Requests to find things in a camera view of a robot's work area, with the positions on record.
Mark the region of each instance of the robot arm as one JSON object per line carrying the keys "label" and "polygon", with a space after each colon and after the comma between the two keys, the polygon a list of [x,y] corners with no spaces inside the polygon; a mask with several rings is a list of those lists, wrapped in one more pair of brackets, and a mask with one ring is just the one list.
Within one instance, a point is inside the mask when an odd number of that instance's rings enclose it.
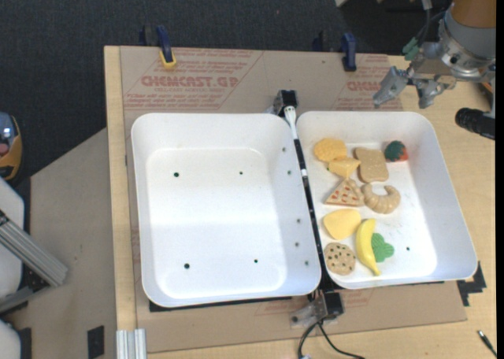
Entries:
{"label": "robot arm", "polygon": [[409,68],[391,68],[380,90],[373,95],[375,106],[397,97],[407,85],[415,86],[419,106],[425,109],[435,96],[453,89],[457,81],[491,83],[491,111],[461,109],[456,122],[469,131],[495,139],[496,2],[453,0],[439,20],[439,41],[413,42],[405,47],[406,60],[411,61]]}

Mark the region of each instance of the yellow and black tool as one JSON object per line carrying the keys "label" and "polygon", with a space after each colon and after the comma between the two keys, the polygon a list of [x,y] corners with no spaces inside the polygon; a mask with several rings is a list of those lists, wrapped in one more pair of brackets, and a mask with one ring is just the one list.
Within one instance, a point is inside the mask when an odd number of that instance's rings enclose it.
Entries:
{"label": "yellow and black tool", "polygon": [[16,119],[0,112],[0,176],[12,181],[19,174],[23,161],[23,143]]}

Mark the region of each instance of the toy food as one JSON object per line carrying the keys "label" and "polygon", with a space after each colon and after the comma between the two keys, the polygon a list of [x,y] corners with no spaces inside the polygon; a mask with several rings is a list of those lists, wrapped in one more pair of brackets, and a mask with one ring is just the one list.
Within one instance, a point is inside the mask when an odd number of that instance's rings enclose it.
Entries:
{"label": "toy food", "polygon": [[324,138],[313,147],[318,160],[330,162],[347,156],[347,146],[339,139]]}
{"label": "toy food", "polygon": [[401,195],[393,186],[385,186],[387,195],[377,195],[372,192],[371,184],[362,186],[364,203],[376,213],[391,213],[396,209],[401,201]]}
{"label": "toy food", "polygon": [[381,271],[376,265],[375,254],[372,251],[372,233],[375,230],[376,220],[366,219],[364,220],[359,228],[357,229],[357,234],[355,236],[355,245],[357,247],[357,258],[366,267],[372,270],[374,275],[381,275]]}
{"label": "toy food", "polygon": [[408,152],[404,143],[401,141],[392,141],[385,148],[386,161],[406,161],[408,160]]}
{"label": "toy food", "polygon": [[361,224],[361,214],[352,208],[338,209],[328,213],[322,222],[333,239],[343,240],[357,231]]}
{"label": "toy food", "polygon": [[361,161],[359,176],[363,183],[388,180],[387,162],[381,150],[355,148],[355,157]]}
{"label": "toy food", "polygon": [[329,271],[338,275],[348,275],[355,270],[355,253],[345,244],[329,243],[324,249],[324,258]]}
{"label": "toy food", "polygon": [[380,233],[373,233],[371,238],[372,251],[375,254],[376,262],[384,262],[385,258],[394,255],[394,247],[385,242],[385,238]]}
{"label": "toy food", "polygon": [[329,172],[342,176],[345,179],[350,177],[357,167],[361,164],[360,161],[353,157],[344,157],[329,162]]}
{"label": "toy food", "polygon": [[344,179],[325,200],[325,204],[361,206],[364,205],[364,195],[355,181]]}

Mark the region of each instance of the green strawberry leaf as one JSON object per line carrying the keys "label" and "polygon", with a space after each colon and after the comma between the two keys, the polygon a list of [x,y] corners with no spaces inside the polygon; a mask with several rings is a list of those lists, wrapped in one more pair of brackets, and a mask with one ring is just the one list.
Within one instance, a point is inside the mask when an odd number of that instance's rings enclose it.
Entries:
{"label": "green strawberry leaf", "polygon": [[385,258],[394,255],[394,247],[385,242],[385,238],[380,233],[373,233],[371,238],[372,251],[375,254],[376,262],[384,262]]}

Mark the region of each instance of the toy pizza slice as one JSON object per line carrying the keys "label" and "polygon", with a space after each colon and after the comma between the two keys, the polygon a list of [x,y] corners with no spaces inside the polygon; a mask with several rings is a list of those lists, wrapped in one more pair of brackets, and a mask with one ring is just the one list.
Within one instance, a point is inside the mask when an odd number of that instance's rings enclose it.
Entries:
{"label": "toy pizza slice", "polygon": [[329,195],[324,204],[361,206],[364,205],[364,195],[355,181],[344,179]]}

